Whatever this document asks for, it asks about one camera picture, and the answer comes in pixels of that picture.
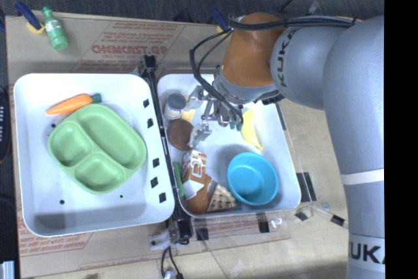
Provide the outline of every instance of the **tin can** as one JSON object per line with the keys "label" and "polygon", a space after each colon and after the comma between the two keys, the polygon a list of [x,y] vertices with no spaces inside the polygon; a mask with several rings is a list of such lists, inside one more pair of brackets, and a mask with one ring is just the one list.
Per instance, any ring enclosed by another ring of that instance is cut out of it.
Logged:
{"label": "tin can", "polygon": [[183,95],[180,93],[170,94],[167,103],[165,104],[164,117],[168,120],[180,119],[185,105],[186,100]]}

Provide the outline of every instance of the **green bottle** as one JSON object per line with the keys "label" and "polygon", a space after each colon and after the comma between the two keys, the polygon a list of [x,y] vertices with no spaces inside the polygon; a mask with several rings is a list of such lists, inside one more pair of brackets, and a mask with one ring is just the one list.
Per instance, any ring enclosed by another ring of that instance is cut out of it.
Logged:
{"label": "green bottle", "polygon": [[45,16],[45,30],[51,40],[52,48],[55,50],[66,49],[68,47],[68,40],[65,37],[61,23],[52,14],[52,9],[49,6],[45,6],[41,11]]}

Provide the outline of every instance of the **brown cookie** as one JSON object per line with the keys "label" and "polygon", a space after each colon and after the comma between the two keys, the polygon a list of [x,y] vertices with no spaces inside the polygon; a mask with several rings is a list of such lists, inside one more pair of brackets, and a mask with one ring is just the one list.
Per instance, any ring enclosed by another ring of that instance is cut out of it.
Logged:
{"label": "brown cookie", "polygon": [[179,150],[190,150],[188,145],[193,125],[185,120],[178,119],[171,122],[167,130],[167,137],[173,147]]}

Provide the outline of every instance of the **green plate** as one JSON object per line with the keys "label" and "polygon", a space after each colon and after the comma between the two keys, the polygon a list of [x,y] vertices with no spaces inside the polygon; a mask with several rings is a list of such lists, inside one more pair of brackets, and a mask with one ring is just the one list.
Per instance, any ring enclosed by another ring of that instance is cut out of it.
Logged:
{"label": "green plate", "polygon": [[147,154],[140,135],[101,104],[85,106],[62,121],[50,135],[48,149],[78,185],[96,194],[122,185]]}

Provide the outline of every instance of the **yellow banana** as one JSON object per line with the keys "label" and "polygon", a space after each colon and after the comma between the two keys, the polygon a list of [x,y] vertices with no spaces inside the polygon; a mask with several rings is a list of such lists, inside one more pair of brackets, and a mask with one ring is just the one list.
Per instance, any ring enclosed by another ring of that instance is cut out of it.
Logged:
{"label": "yellow banana", "polygon": [[254,111],[252,109],[247,110],[244,115],[244,124],[242,125],[241,134],[244,140],[248,143],[256,146],[259,150],[264,148],[259,143],[257,135],[254,130]]}

